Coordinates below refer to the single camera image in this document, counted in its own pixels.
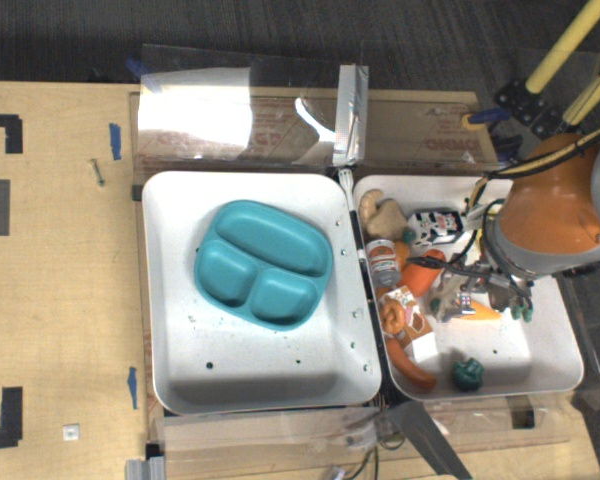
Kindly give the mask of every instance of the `teal plate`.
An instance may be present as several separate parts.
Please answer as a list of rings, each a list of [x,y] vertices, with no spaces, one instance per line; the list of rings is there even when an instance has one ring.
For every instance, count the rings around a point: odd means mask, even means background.
[[[194,280],[214,306],[257,325],[291,330],[315,311],[333,255],[315,227],[256,201],[224,205],[198,248]]]

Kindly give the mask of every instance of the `dark background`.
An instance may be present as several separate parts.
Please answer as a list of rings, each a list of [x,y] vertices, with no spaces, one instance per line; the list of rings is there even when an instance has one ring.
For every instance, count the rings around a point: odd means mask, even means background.
[[[156,44],[362,58],[372,87],[471,89],[485,102],[528,76],[587,1],[0,0],[0,80],[136,82],[125,60]],[[600,22],[547,88],[552,103],[573,100],[598,54]],[[585,129],[600,124],[600,105],[588,119]],[[576,274],[558,278],[579,341],[591,338],[596,355],[583,345],[587,373],[574,405],[600,459],[600,268]]]

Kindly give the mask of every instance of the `small marker on bin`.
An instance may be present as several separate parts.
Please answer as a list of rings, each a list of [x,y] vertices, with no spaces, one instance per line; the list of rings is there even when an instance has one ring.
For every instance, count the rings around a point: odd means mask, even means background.
[[[104,187],[104,179],[102,179],[102,175],[100,174],[100,169],[98,168],[98,162],[96,162],[95,158],[89,160],[91,167],[93,167],[93,172],[96,173],[96,179],[98,180],[98,185]]]

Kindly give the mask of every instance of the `wooden table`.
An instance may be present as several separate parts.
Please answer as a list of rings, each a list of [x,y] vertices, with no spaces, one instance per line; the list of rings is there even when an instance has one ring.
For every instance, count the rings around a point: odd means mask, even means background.
[[[129,125],[138,89],[0,82],[0,114],[18,114],[24,126],[22,154],[5,154],[0,129],[0,180],[10,180],[11,197],[9,236],[0,236],[0,401],[2,388],[23,389],[23,438],[0,449],[0,479],[122,479],[126,461],[144,457],[149,422]],[[120,160],[112,156],[110,123],[121,128]],[[475,478],[600,478],[580,413],[561,407],[566,440],[461,452],[461,459]],[[79,424],[79,439],[64,440],[71,424]],[[433,474],[421,458],[391,458],[381,463],[382,479]]]

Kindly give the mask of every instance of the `yellow pole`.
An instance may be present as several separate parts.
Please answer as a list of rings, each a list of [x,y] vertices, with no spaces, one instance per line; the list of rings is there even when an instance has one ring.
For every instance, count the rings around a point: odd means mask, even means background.
[[[542,89],[546,87],[599,20],[600,0],[589,0],[527,79],[525,85],[530,93],[540,94],[542,92]]]
[[[565,110],[562,119],[565,123],[577,126],[598,103],[600,103],[600,75]]]

